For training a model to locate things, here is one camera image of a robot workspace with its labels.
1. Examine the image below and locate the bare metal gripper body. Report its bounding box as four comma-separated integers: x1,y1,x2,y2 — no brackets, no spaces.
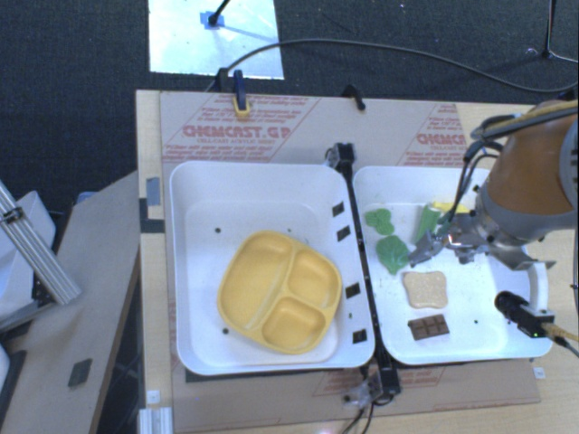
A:
441,212,528,266

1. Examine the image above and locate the green long vegetable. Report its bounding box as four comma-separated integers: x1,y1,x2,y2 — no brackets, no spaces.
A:
414,203,441,244

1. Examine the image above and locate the large green lettuce leaf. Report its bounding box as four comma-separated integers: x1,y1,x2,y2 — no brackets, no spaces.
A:
375,235,411,276

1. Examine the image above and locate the yellow toy food piece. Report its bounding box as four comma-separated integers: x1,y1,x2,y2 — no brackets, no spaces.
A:
432,201,471,217

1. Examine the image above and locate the beige bread slice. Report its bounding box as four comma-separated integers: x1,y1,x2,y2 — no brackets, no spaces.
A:
402,270,449,310

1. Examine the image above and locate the small green lettuce leaf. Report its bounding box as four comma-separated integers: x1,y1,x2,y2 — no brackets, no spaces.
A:
364,208,395,237

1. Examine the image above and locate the thin black rod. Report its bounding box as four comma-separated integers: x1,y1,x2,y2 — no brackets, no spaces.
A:
338,163,394,373

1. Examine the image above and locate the brown chocolate bar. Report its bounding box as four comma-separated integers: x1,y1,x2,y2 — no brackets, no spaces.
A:
407,314,451,344

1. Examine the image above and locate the white plastic tray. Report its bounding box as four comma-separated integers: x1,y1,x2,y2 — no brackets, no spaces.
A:
169,160,376,376
352,165,554,365

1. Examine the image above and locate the yellow divided plate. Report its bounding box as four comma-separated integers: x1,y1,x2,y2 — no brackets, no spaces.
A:
216,230,343,355

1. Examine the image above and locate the brown cardboard board red print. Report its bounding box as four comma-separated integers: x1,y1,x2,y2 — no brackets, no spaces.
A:
158,90,543,433

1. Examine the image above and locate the black cylinder on white bracket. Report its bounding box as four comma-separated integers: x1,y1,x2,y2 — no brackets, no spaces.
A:
494,259,556,339

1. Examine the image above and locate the black block with thin wires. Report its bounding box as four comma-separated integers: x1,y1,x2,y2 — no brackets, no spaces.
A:
326,141,356,169
377,364,402,397

